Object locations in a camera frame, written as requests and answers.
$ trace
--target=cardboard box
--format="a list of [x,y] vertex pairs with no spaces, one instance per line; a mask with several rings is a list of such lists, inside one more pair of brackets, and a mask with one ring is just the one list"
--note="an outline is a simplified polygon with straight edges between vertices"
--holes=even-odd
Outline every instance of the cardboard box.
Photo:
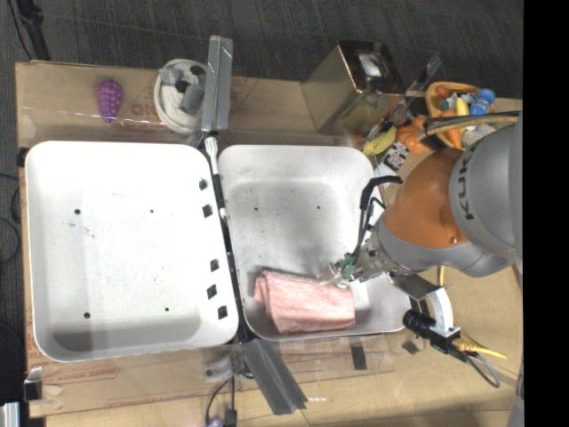
[[[17,64],[19,145],[29,148],[47,140],[180,141],[179,135],[157,121],[148,103],[156,75],[156,71],[131,68],[38,61]],[[123,124],[118,126],[96,117],[93,87],[106,77],[120,79],[129,89]],[[498,102],[506,109],[521,106],[519,101]],[[234,77],[229,123],[229,143],[338,143],[317,135],[301,85],[292,81]],[[202,425],[216,387],[205,380],[203,364],[219,359],[227,348],[62,364],[36,347],[23,172],[20,187],[28,371],[41,368],[43,384],[42,398],[30,403],[32,416],[48,416],[48,425],[53,426]],[[424,276],[434,281],[436,274],[430,270]],[[505,361],[488,358],[502,379],[500,389],[493,389],[471,367],[455,359],[430,347],[421,350],[424,342],[417,342],[405,330],[361,338],[368,357],[366,370],[354,369],[350,339],[280,343],[284,362],[309,397],[308,408],[304,413],[272,416],[256,383],[239,380],[239,425],[334,425],[381,418],[389,426],[415,425],[409,419],[436,425],[501,425],[503,414],[511,408],[522,354],[517,276],[512,269],[487,278],[468,278],[448,270],[447,280],[459,324],[484,345],[509,355]],[[421,352],[412,355],[405,350],[402,345],[409,341]],[[228,396],[222,395],[214,410],[222,413],[220,407],[227,402]],[[442,413],[451,414],[444,417]]]

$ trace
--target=black pole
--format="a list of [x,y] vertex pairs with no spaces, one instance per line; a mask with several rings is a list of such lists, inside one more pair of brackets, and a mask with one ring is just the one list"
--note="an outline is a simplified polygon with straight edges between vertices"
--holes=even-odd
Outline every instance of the black pole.
[[20,20],[28,31],[36,57],[39,60],[51,60],[41,28],[44,21],[42,10],[34,4],[34,0],[16,0],[16,4],[20,12]]

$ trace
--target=pink towel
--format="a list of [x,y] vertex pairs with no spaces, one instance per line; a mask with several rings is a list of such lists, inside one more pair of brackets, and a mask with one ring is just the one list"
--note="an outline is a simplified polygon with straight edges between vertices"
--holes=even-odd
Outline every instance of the pink towel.
[[354,294],[349,287],[264,270],[255,280],[254,299],[281,334],[345,329],[356,324]]

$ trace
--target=white cord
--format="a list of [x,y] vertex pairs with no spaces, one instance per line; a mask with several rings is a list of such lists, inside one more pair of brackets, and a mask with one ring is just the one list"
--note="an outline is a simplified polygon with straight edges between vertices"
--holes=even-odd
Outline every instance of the white cord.
[[[189,69],[193,66],[198,66],[206,71],[206,66],[197,61],[174,59],[164,65],[167,67],[176,67],[184,72],[182,80],[190,84],[197,84],[197,76],[194,75]],[[180,104],[183,93],[176,90],[175,85],[166,85],[162,83],[160,75],[156,79],[154,86],[154,104],[156,106],[156,113],[164,124],[175,131],[176,133],[191,135],[198,133],[202,122],[202,108],[195,116],[191,116],[180,109]]]

